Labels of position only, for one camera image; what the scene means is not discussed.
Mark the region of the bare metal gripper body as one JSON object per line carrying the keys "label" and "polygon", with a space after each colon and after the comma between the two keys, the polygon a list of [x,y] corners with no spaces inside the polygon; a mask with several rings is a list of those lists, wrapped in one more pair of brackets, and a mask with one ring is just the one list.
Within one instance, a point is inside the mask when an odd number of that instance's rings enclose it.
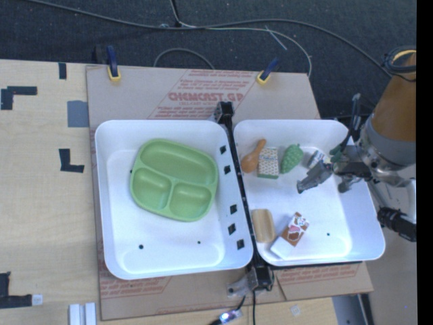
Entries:
{"label": "bare metal gripper body", "polygon": [[416,135],[392,139],[377,131],[362,131],[354,145],[333,158],[334,173],[346,183],[359,178],[405,187],[410,181],[399,172],[416,162]]}

